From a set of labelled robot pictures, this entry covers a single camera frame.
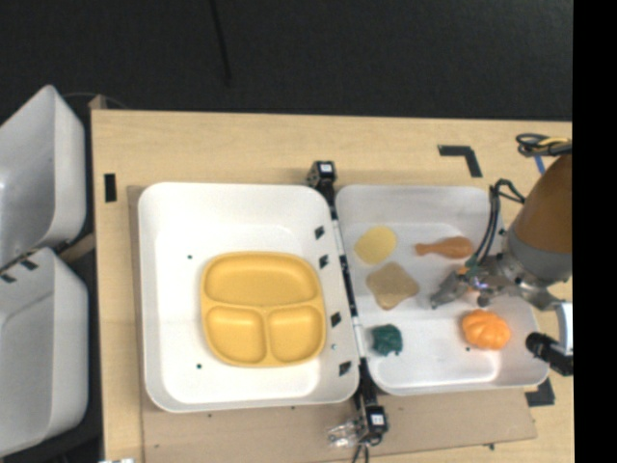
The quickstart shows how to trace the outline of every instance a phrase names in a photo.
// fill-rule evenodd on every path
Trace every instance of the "yellow plate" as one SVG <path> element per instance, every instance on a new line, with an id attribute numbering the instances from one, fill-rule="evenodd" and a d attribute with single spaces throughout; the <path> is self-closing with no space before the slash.
<path id="1" fill-rule="evenodd" d="M 212 352 L 235 366 L 300 364 L 326 341 L 319 278 L 290 254 L 240 252 L 209 262 L 201 275 L 201 323 Z"/>

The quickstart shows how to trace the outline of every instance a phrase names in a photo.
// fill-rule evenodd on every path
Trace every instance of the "wooden table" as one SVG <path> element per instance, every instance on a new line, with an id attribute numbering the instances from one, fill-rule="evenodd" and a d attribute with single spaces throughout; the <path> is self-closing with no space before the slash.
<path id="1" fill-rule="evenodd" d="M 93 110 L 92 131 L 104 455 L 107 459 L 133 457 L 147 463 L 163 461 L 163 455 L 168 461 L 219 461 L 217 458 L 227 449 L 201 447 L 189 424 L 186 430 L 175 430 L 175 423 L 165 422 L 169 415 L 156 411 L 143 396 L 131 272 L 128 187 L 145 187 L 163 180 L 299 184 L 312 162 L 322 159 L 335 162 L 338 186 L 404 183 L 488 189 L 489 184 L 505 177 L 528 193 L 539 172 L 533 160 L 517 154 L 514 137 L 521 132 L 572 137 L 570 123 L 117 110 Z M 483 177 L 471 176 L 464 157 L 441 156 L 439 145 L 470 146 Z M 507 224 L 519 206 L 502 206 Z M 571 298 L 572 286 L 556 286 L 553 292 Z M 542 330 L 555 337 L 554 314 L 537 316 Z M 556 374 L 551 374 L 550 379 L 556 404 L 530 411 L 523 390 L 435 398 L 414 396 L 415 401 L 388 399 L 387 404 L 397 412 L 393 414 L 395 419 L 402 417 L 399 414 L 404 409 L 415 412 L 404 419 L 408 426 L 399 426 L 387 434 L 385 442 L 371 453 L 371 460 L 574 461 L 573 381 Z M 504 408 L 504 401 L 505 405 L 510 403 L 512 410 Z M 323 423 L 335 409 L 299 410 L 298 417 L 321 417 Z M 277 411 L 268 414 L 288 417 Z M 213 433 L 223 428 L 233 430 L 237 426 L 232 423 L 234 416 L 228 412 L 221 417 L 215 415 L 210 425 Z M 257 421 L 263 417 L 260 410 L 250 411 L 248 416 Z M 431 426 L 424 420 L 443 424 Z M 339 422 L 342 421 L 332 420 L 331 425 Z M 235 439 L 222 437 L 221 445 L 233 445 L 235 441 L 229 450 L 237 453 L 256 444 L 256 438 L 268 437 L 263 426 L 251 426 L 254 431 L 244 427 L 244 433 L 237 434 Z M 307 446 L 307 438 L 298 425 L 274 426 L 288 433 L 282 439 L 275 438 L 272 447 L 268 447 L 267 441 L 255 446 L 256 451 L 289 454 L 290 461 L 349 459 L 349 451 L 324 452 Z M 410 446 L 409 440 L 415 437 Z M 301 452 L 276 453 L 275 447 L 281 451 L 281 441 Z M 497 444 L 493 449 L 482 446 L 487 443 Z M 413 453 L 392 454 L 407 447 Z"/>

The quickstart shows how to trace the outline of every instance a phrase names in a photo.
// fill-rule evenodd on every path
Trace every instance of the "wooden board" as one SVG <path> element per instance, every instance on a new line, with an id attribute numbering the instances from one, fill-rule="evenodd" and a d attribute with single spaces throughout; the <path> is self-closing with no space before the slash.
<path id="1" fill-rule="evenodd" d="M 285 461 L 285 457 L 288 461 L 334 461 L 351 454 L 328 449 L 323 432 L 342 422 L 340 418 L 349 409 L 344 403 L 178 416 L 161 412 L 143 396 L 127 187 L 163 180 L 302 183 L 314 160 L 329 159 L 336 164 L 340 186 L 407 183 L 486 189 L 506 177 L 526 193 L 539 173 L 533 160 L 516 153 L 514 137 L 527 131 L 571 136 L 572 126 L 93 111 L 105 457 L 135 457 L 147 463 L 233 461 L 231 457 L 239 453 L 245 459 L 250 454 L 253 461 Z M 462 157 L 441 157 L 438 145 L 471 146 L 484 177 L 471 177 Z M 115 177 L 116 199 L 107 202 L 105 180 L 110 175 Z M 504 204 L 503 209 L 506 222 L 518 210 L 514 203 Z M 564 298 L 572 296 L 568 285 L 556 292 Z M 556 318 L 541 314 L 539 322 L 544 331 L 556 335 Z M 537 428 L 537 439 L 498 446 L 503 453 L 499 461 L 573 460 L 572 380 L 551 379 L 557 405 L 534 409 L 531 414 L 519 390 L 384 396 L 393 430 L 373 449 L 371 459 L 437 462 L 464 454 L 469 460 L 489 461 L 491 452 L 481 447 L 450 449 L 447 456 L 441 451 L 422 452 L 413 459 L 378 455 L 528 439 Z"/>

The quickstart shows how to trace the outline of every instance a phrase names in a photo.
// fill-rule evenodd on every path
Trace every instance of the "table surface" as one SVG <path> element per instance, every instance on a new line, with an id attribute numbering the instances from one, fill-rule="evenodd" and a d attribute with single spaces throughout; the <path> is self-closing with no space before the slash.
<path id="1" fill-rule="evenodd" d="M 528 193 L 540 174 L 532 159 L 517 154 L 514 138 L 521 132 L 572 137 L 572 125 L 93 110 L 105 457 L 145 460 L 127 187 L 148 186 L 163 180 L 302 183 L 312 162 L 325 159 L 336 164 L 338 186 L 403 183 L 488 189 L 491 183 L 504 177 Z M 483 177 L 472 177 L 463 157 L 440 156 L 439 145 L 470 146 Z M 112 203 L 106 201 L 109 194 L 106 194 L 105 178 L 110 174 L 115 175 L 117 186 L 117 199 Z M 502 205 L 506 224 L 518 209 L 514 203 Z M 572 280 L 556 286 L 553 292 L 571 299 Z M 556 337 L 554 314 L 536 313 L 536 316 L 541 330 Z M 556 404 L 530 410 L 536 438 L 497 444 L 493 450 L 478 446 L 422 450 L 413 454 L 372 456 L 371 460 L 380 463 L 574 461 L 573 380 L 554 373 L 550 374 L 550 380 Z M 507 429 L 508 420 L 488 422 Z M 455 442 L 450 446 L 460 445 Z M 332 460 L 345 458 L 333 453 Z"/>

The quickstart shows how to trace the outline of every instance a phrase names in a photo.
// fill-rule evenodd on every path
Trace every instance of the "toy pumpkin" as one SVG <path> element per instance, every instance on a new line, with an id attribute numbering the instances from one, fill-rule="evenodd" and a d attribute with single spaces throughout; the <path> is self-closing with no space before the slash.
<path id="1" fill-rule="evenodd" d="M 477 309 L 463 317 L 465 339 L 491 350 L 499 350 L 510 340 L 511 332 L 505 320 L 496 313 Z"/>

